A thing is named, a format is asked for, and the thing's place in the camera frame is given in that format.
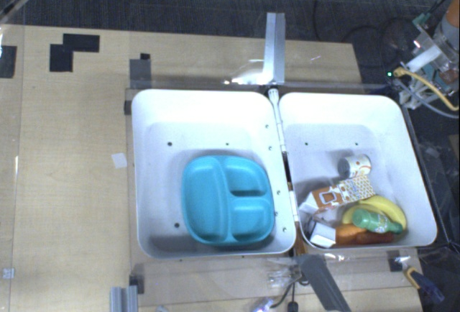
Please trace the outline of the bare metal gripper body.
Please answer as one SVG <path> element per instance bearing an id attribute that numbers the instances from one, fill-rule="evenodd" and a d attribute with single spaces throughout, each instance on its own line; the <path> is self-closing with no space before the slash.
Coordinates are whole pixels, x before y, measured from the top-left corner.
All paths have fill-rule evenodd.
<path id="1" fill-rule="evenodd" d="M 459 87 L 459 51 L 450 43 L 441 30 L 433 34 L 433 41 L 439 55 L 430 62 L 433 69 L 432 80 L 440 88 Z"/>

